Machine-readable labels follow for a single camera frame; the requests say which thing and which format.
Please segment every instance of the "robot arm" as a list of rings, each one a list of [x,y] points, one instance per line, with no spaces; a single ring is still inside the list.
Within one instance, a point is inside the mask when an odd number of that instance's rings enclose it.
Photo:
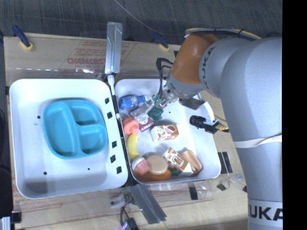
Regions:
[[[202,90],[222,101],[247,182],[248,229],[282,229],[282,39],[190,34],[162,103]]]

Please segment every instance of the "yellow banana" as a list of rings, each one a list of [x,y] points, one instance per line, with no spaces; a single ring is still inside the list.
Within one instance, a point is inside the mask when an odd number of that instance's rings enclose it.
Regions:
[[[129,135],[127,140],[127,149],[131,162],[140,156],[136,148],[137,140],[138,140],[138,134]]]

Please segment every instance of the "plastic bottle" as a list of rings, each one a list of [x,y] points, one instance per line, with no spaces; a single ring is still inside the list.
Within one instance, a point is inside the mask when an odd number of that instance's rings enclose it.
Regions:
[[[119,108],[124,110],[126,108],[138,106],[140,103],[145,101],[145,96],[127,95],[120,99]]]

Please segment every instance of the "blue plate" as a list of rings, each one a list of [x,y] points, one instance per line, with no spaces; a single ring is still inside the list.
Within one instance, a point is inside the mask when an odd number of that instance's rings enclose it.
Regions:
[[[96,154],[108,142],[101,112],[94,104],[84,100],[48,105],[43,113],[43,126],[50,150],[63,159]]]

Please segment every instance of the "green object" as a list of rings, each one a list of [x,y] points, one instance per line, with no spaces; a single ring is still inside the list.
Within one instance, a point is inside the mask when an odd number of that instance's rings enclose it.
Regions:
[[[153,95],[153,103],[155,106],[159,106],[162,99],[160,98],[160,94],[158,93],[156,96]]]
[[[163,113],[163,109],[154,106],[148,112],[148,116],[151,117],[153,120],[158,121],[162,119],[162,116],[161,116],[162,113]]]
[[[173,170],[172,175],[174,176],[179,176],[179,170]]]

